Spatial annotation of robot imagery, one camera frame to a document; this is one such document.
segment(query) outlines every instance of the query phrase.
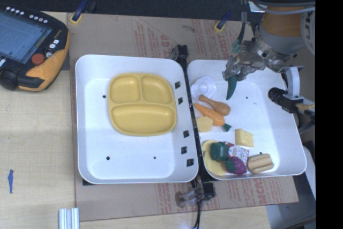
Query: table surface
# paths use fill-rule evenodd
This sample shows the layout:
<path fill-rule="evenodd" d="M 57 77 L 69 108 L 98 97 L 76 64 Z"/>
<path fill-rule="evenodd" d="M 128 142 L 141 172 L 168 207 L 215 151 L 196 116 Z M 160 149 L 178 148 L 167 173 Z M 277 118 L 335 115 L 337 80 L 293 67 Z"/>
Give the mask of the table surface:
<path fill-rule="evenodd" d="M 66 22 L 66 13 L 50 14 Z M 38 93 L 2 87 L 0 93 L 0 228 L 58 228 L 58 210 L 76 206 L 69 71 Z M 196 217 L 191 212 L 84 221 L 80 228 L 192 228 Z M 204 211 L 200 226 L 270 228 L 264 206 Z"/>

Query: purple toy vegetable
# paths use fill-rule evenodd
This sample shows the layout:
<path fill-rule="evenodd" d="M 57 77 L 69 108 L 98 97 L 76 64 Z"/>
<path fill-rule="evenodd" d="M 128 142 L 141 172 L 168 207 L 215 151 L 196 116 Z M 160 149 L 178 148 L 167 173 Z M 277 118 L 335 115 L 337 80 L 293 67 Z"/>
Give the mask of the purple toy vegetable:
<path fill-rule="evenodd" d="M 247 172 L 247 168 L 244 162 L 238 157 L 230 157 L 225 161 L 226 170 L 233 174 L 244 174 Z"/>

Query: white tray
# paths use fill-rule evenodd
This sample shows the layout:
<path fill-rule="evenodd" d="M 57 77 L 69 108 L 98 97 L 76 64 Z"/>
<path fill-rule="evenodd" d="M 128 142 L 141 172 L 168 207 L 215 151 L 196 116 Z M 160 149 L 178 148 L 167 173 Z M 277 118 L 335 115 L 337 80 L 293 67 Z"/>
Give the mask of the white tray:
<path fill-rule="evenodd" d="M 226 100 L 227 82 L 222 76 L 226 63 L 195 60 L 188 66 L 190 85 L 200 77 L 211 77 L 218 90 L 212 99 L 225 102 L 231 107 L 225 122 L 232 128 L 225 132 L 222 127 L 212 127 L 210 132 L 199 133 L 200 142 L 203 144 L 206 140 L 215 139 L 234 144 L 235 129 L 241 128 L 253 134 L 254 147 L 245 147 L 249 149 L 249 155 L 269 153 L 274 168 L 258 174 L 249 171 L 242 175 L 227 173 L 224 176 L 208 173 L 218 180 L 302 174 L 306 169 L 306 157 L 294 116 L 268 98 L 271 88 L 285 89 L 281 74 L 269 69 L 249 74 L 245 80 L 237 82 L 234 94 Z M 201 116 L 196 109 L 195 112 L 196 116 Z"/>
<path fill-rule="evenodd" d="M 128 136 L 112 126 L 107 98 L 110 80 L 121 73 L 165 78 L 176 100 L 177 123 L 167 134 Z M 198 158 L 181 66 L 169 59 L 85 55 L 76 63 L 78 168 L 93 184 L 188 182 Z"/>

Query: green toy pepper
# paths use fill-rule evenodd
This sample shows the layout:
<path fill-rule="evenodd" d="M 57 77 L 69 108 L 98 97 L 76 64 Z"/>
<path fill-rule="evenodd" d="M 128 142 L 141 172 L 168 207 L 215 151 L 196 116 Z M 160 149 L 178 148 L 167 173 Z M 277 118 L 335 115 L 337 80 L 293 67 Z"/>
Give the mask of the green toy pepper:
<path fill-rule="evenodd" d="M 212 143 L 210 150 L 211 158 L 215 161 L 225 161 L 229 154 L 229 146 L 224 142 Z"/>

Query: button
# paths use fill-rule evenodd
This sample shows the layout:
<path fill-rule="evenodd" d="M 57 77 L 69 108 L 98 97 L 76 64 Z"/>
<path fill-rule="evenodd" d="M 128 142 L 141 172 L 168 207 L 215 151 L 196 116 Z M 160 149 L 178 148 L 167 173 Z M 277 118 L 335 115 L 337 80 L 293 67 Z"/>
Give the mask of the button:
<path fill-rule="evenodd" d="M 31 57 L 31 61 L 33 64 L 35 64 L 36 66 L 42 64 L 44 62 L 44 56 L 42 54 L 34 54 Z"/>

